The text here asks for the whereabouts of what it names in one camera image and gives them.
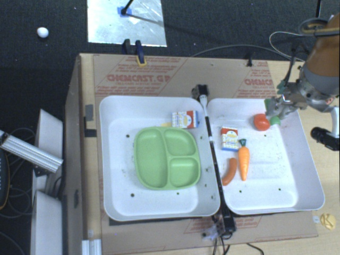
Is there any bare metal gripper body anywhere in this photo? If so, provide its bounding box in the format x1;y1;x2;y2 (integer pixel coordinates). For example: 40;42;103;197
277;82;335;113

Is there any red tomato with green stem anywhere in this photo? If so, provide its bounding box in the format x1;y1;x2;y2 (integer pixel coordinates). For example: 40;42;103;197
252;113;282;132

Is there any red and white carton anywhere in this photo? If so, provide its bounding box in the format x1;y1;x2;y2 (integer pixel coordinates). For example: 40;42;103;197
220;126;240;152
171;110;200;130

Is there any orange carrot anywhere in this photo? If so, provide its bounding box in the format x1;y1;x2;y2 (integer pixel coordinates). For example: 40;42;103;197
237;138;251;182

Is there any white plastic tray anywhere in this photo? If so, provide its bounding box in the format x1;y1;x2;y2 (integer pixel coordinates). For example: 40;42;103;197
206;97;326;216
98;95;222;222

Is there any thin black and white rod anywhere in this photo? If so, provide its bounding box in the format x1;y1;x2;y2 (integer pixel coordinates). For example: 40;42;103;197
199;94;228;218

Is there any orange sausage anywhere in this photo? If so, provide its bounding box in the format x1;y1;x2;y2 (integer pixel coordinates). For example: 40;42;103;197
221;157;238;186

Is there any brown cardboard board red print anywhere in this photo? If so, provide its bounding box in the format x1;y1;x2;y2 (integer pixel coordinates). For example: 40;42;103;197
92;53;319;250

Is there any green divided plate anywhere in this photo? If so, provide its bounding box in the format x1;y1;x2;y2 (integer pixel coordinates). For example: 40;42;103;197
133;126;202;191

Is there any black cylinder on white bracket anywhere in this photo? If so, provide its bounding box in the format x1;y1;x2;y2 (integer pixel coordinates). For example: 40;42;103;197
310;105;340;151

